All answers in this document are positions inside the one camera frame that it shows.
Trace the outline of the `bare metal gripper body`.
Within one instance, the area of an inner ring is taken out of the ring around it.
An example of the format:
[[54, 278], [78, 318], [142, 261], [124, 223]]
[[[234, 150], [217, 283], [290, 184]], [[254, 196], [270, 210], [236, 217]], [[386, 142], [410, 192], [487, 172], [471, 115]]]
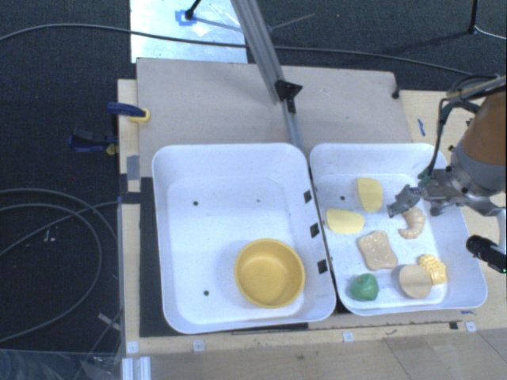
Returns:
[[490, 197], [495, 192], [476, 184], [465, 172], [457, 168], [434, 169], [419, 175], [421, 198], [450, 200], [449, 207], [469, 207], [479, 214], [494, 214], [495, 204]]

